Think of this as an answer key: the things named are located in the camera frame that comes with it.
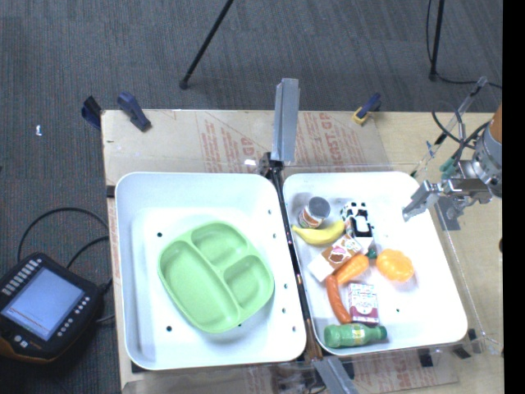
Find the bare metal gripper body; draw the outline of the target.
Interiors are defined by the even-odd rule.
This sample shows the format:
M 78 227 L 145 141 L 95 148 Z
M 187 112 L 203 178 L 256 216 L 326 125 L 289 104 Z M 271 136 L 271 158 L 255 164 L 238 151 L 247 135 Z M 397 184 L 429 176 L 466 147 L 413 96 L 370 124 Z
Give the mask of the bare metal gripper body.
M 489 203 L 494 197 L 502 198 L 501 173 L 485 171 L 473 160 L 450 159 L 440 167 L 442 192 L 466 204 Z

